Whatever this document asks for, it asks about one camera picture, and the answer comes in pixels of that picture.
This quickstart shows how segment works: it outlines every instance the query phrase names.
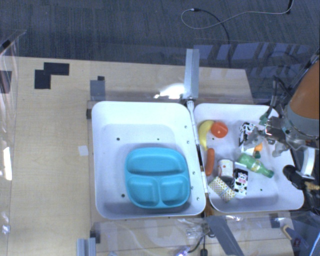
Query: blue plate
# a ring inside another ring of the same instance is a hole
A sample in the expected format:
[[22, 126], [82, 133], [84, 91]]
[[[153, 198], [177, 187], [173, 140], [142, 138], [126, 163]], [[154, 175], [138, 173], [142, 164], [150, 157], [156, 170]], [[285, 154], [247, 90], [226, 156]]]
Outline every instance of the blue plate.
[[176, 150], [163, 147], [135, 149], [126, 157], [124, 172], [127, 194], [138, 207], [179, 207], [190, 196], [188, 165]]

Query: toy bottle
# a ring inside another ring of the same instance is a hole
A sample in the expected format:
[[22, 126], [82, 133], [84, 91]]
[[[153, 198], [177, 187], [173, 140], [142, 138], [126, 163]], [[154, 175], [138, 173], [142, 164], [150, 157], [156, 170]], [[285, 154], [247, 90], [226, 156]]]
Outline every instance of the toy bottle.
[[268, 178], [272, 178], [272, 176], [275, 174], [272, 170], [268, 170], [262, 162], [246, 153], [242, 153], [240, 155], [238, 162], [240, 164], [246, 165], [249, 170], [258, 174], [263, 174]]

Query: wooden table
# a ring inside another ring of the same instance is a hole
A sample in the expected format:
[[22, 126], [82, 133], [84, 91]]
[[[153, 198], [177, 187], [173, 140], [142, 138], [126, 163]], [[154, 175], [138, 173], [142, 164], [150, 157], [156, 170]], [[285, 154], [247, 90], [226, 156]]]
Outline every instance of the wooden table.
[[[69, 75], [52, 75], [51, 89], [35, 89], [35, 70], [43, 70], [44, 62], [68, 63]], [[168, 85], [183, 83], [184, 70], [184, 66], [18, 58], [9, 256], [76, 255], [77, 239], [89, 237], [86, 109], [90, 80], [105, 77], [107, 94], [156, 95]], [[199, 84], [200, 94], [206, 97], [252, 102], [244, 70], [200, 68]], [[188, 242], [176, 219], [165, 223], [160, 219], [137, 220], [120, 225], [111, 221], [105, 225], [114, 235], [106, 249], [116, 248], [119, 256], [172, 255]], [[122, 241], [128, 234], [135, 244]], [[235, 237], [245, 255], [293, 254], [289, 240], [279, 229], [266, 226], [238, 230]], [[161, 248], [163, 241], [171, 241], [170, 246]], [[209, 254], [224, 255], [216, 238], [206, 243]], [[108, 252], [97, 255], [106, 256]]]

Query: toy banana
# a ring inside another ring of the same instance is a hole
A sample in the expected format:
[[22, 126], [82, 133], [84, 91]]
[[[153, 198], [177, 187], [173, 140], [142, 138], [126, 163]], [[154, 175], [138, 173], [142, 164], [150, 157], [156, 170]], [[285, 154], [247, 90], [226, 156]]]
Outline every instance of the toy banana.
[[214, 124], [214, 121], [206, 120], [202, 124], [200, 124], [200, 127], [198, 129], [199, 141], [200, 141], [200, 144], [203, 146], [204, 150], [208, 150], [207, 133], [213, 124]]

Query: white wire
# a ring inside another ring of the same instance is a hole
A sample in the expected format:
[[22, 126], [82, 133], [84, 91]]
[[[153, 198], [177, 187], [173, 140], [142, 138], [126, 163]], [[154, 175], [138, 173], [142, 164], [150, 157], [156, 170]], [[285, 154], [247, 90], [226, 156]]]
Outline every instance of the white wire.
[[284, 11], [284, 12], [265, 12], [265, 11], [253, 11], [253, 10], [244, 11], [244, 12], [238, 13], [238, 14], [230, 17], [230, 18], [227, 18], [227, 19], [225, 19], [225, 20], [223, 20], [223, 21], [220, 21], [220, 22], [218, 22], [218, 23], [215, 23], [215, 24], [212, 24], [212, 25], [209, 25], [209, 26], [204, 26], [204, 27], [194, 27], [194, 26], [190, 26], [190, 25], [188, 25], [188, 24], [184, 21], [183, 15], [184, 15], [186, 12], [194, 12], [194, 11], [195, 11], [195, 9], [192, 8], [192, 9], [188, 9], [188, 10], [183, 11], [183, 13], [181, 14], [181, 21], [183, 22], [184, 25], [186, 25], [186, 26], [187, 26], [188, 28], [190, 28], [190, 29], [193, 29], [193, 30], [205, 30], [205, 29], [213, 28], [213, 27], [215, 27], [215, 26], [217, 26], [217, 25], [219, 25], [219, 24], [225, 23], [225, 22], [227, 22], [227, 21], [229, 21], [229, 20], [231, 20], [231, 19], [233, 19], [233, 18], [235, 18], [235, 17], [238, 17], [238, 16], [240, 16], [240, 15], [243, 15], [243, 14], [267, 14], [267, 15], [282, 15], [282, 14], [286, 14], [286, 13], [288, 13], [288, 12], [291, 10], [292, 6], [294, 5], [294, 1], [295, 1], [295, 0], [292, 0], [292, 3], [291, 3], [290, 8], [288, 8], [288, 9], [287, 9], [286, 11]]

